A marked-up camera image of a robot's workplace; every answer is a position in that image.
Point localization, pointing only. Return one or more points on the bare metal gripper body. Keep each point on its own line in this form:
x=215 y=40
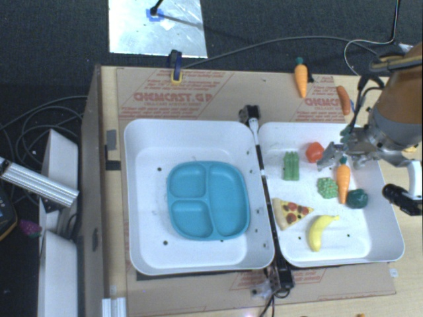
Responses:
x=370 y=145

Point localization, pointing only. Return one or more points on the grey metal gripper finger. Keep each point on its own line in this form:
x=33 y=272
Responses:
x=330 y=157
x=361 y=163

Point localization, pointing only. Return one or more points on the red bell pepper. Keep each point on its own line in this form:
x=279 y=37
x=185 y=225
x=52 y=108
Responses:
x=313 y=152

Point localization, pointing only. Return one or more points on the orange carrot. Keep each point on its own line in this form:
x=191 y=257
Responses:
x=301 y=78
x=343 y=180

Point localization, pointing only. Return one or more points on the light green grapes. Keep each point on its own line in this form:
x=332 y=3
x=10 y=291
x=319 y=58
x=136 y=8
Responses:
x=327 y=188

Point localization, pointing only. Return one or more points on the dark green bell pepper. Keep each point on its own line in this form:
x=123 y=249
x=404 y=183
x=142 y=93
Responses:
x=357 y=199

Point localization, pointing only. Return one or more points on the green asparagus bundle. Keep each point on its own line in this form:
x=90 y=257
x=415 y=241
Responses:
x=291 y=167

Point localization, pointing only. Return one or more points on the orange sausage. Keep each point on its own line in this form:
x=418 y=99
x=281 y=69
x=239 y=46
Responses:
x=343 y=100

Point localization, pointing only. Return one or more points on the thin black and white rod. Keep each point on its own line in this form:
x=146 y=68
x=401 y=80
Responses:
x=263 y=173

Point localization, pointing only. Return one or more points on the pizza slice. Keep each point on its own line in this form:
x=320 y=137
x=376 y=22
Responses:
x=289 y=213

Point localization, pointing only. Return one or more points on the yellow banana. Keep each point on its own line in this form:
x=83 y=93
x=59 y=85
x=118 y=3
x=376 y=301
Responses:
x=316 y=233

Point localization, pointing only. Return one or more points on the white plastic tray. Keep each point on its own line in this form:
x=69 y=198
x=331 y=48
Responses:
x=337 y=243
x=148 y=183

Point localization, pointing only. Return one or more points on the blue divided plate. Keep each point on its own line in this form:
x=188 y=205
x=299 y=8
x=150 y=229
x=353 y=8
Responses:
x=224 y=193

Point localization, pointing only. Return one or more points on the brown cardboard board red print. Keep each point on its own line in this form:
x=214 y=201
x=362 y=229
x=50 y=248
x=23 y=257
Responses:
x=211 y=94

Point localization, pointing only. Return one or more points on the purple grapes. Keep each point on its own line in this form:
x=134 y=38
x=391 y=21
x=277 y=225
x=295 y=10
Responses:
x=29 y=228

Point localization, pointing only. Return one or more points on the black cylinder on white bracket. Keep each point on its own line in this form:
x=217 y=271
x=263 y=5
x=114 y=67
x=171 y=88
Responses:
x=401 y=197

